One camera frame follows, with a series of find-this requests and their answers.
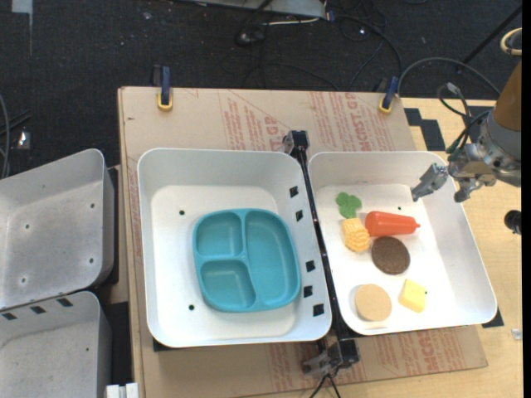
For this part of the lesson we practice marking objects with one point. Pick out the brown cardboard board red print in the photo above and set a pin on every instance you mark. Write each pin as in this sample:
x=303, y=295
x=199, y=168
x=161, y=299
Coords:
x=232, y=116

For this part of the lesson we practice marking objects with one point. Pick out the green toy broccoli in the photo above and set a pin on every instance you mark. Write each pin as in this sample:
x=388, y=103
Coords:
x=347, y=203

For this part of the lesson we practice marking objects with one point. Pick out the tan round toy biscuit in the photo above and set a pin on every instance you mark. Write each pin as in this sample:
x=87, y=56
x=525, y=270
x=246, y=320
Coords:
x=372, y=302

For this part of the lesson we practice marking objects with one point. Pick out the white plastic tray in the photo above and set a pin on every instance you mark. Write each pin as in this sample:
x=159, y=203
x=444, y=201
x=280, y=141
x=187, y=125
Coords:
x=174, y=317
x=448, y=272
x=50, y=350
x=50, y=222

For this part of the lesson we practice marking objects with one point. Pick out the teal divided plate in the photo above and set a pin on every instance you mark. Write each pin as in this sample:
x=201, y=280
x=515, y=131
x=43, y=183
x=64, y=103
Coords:
x=265, y=247

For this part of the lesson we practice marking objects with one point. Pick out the brown round toy patty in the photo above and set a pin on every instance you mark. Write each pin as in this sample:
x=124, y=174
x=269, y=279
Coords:
x=390, y=255

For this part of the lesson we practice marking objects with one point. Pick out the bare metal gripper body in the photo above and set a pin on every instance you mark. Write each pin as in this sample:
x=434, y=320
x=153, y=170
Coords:
x=489, y=164

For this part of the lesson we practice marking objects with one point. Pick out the yellow toy cheese wedge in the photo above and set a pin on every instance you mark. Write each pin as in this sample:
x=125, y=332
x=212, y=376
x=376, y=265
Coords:
x=412, y=296

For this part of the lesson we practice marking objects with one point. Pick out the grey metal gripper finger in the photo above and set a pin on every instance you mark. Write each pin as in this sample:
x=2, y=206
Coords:
x=468, y=189
x=429, y=181

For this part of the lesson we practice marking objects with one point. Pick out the yellow toy corn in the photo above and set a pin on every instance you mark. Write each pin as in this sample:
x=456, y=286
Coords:
x=356, y=235

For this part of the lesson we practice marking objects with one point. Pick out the orange-red toy sauce bottle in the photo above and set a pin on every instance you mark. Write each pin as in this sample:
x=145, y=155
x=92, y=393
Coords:
x=386, y=223

